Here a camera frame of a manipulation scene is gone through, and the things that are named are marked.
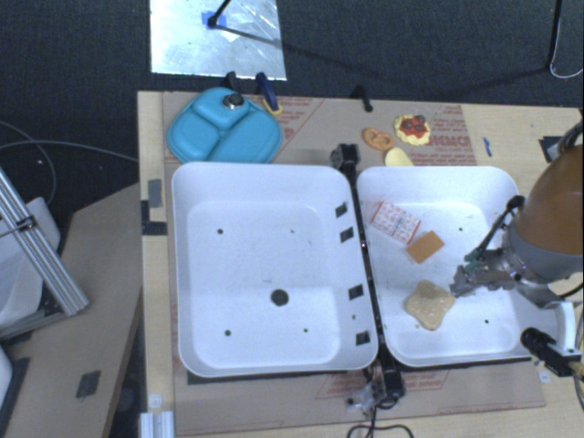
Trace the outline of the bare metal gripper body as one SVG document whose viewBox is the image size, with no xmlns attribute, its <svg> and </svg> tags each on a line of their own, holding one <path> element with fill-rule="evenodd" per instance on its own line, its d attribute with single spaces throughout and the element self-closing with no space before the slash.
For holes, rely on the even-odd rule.
<svg viewBox="0 0 584 438">
<path fill-rule="evenodd" d="M 551 282 L 511 250 L 473 251 L 469 255 L 470 293 L 478 288 L 515 290 L 538 308 L 552 309 L 560 303 L 560 296 L 549 288 Z"/>
</svg>

